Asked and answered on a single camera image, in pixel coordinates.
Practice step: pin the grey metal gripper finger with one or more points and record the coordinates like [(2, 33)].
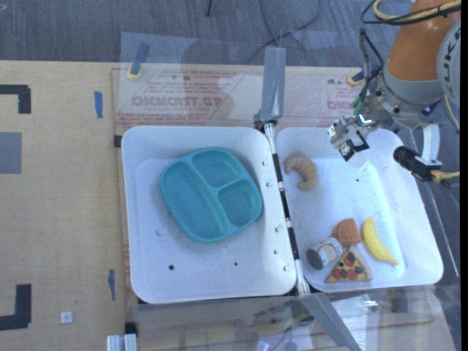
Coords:
[(354, 145), (338, 132)]

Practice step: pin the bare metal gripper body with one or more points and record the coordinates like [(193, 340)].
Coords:
[(395, 112)]

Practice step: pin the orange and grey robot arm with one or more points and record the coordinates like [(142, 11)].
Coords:
[(417, 46)]

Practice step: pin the tan toy croissant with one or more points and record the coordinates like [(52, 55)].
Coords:
[(307, 174)]

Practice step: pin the white plastic tray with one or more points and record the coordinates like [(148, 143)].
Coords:
[(204, 269), (347, 203)]

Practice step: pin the thin black and white rod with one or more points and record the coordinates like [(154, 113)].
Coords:
[(281, 188)]

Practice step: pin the orange toy waffle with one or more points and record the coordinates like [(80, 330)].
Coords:
[(348, 232)]

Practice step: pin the yellow banana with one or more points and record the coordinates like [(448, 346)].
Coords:
[(374, 241)]

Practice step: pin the small white can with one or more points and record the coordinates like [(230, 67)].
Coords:
[(327, 252)]

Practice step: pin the toy pizza slice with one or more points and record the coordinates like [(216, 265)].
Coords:
[(351, 269)]

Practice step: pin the teal divided plate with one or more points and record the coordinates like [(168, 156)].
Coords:
[(204, 196)]

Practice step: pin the small white square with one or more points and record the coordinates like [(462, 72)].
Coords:
[(66, 317)]

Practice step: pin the black cylinder on white bracket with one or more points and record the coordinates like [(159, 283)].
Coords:
[(413, 161)]

